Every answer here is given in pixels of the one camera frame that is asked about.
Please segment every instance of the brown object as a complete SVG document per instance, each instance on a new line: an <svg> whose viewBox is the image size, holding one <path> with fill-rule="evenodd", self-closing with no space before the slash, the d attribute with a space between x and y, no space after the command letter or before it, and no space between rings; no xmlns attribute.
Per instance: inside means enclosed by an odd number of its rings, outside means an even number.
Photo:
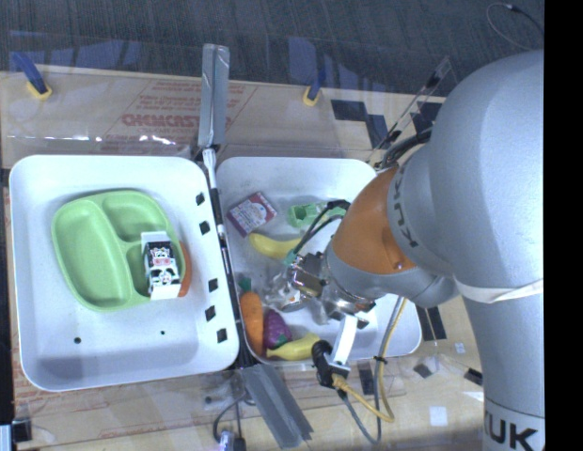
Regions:
<svg viewBox="0 0 583 451"><path fill-rule="evenodd" d="M179 241L179 245L181 246L182 256L185 260L185 275L182 277L181 290L179 291L179 294L177 294L177 297L183 297L189 292L189 287L191 286L191 258L189 257L189 252L187 252L187 249L181 241Z"/></svg>
<svg viewBox="0 0 583 451"><path fill-rule="evenodd" d="M361 191L333 237L336 256L360 271L391 274L416 266L387 222L387 191L395 173L395 168L382 172Z"/></svg>
<svg viewBox="0 0 583 451"><path fill-rule="evenodd" d="M258 356L262 356L264 349L264 315L260 296L252 290L247 290L239 298L239 305L244 318L245 335L247 336L248 344Z"/></svg>

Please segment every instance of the yellow banana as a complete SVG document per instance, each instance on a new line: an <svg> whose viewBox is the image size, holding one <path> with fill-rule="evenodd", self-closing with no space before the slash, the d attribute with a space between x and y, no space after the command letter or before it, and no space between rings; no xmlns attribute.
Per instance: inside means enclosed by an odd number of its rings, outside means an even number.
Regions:
<svg viewBox="0 0 583 451"><path fill-rule="evenodd" d="M300 242L300 238L290 239L288 241L277 241L255 232L250 233L248 238L254 249L265 256L272 257L273 259L284 259L290 250Z"/></svg>
<svg viewBox="0 0 583 451"><path fill-rule="evenodd" d="M275 350L266 350L266 357L278 357L286 361L303 361L312 356L312 346L321 340L316 334L308 333L302 339L290 341Z"/></svg>

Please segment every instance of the green plate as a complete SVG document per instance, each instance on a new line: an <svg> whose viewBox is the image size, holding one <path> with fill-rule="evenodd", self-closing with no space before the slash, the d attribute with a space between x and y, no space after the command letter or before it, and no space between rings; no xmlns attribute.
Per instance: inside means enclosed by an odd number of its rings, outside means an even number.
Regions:
<svg viewBox="0 0 583 451"><path fill-rule="evenodd" d="M89 195L62 206L52 221L59 267L74 297L95 311L150 301L141 232L164 230L184 276L181 245L162 207L138 191Z"/></svg>

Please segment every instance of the gray floor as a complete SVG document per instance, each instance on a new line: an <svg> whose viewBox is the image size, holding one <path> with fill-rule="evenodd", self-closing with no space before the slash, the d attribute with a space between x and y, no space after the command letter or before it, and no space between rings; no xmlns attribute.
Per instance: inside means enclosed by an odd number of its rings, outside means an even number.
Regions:
<svg viewBox="0 0 583 451"><path fill-rule="evenodd" d="M544 0L0 0L0 70L9 53L38 63L198 75L203 43L231 49L231 79L412 93L448 56L447 94L469 73L523 47L543 48ZM134 63L110 41L138 42ZM10 419L9 332L0 164L0 422Z"/></svg>

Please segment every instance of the purple eggplant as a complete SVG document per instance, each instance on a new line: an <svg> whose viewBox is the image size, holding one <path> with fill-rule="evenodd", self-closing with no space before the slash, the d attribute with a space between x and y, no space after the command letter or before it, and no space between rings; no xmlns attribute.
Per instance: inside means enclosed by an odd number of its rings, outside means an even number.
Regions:
<svg viewBox="0 0 583 451"><path fill-rule="evenodd" d="M292 331L285 320L274 309L269 309L264 317L264 347L275 350L292 340Z"/></svg>

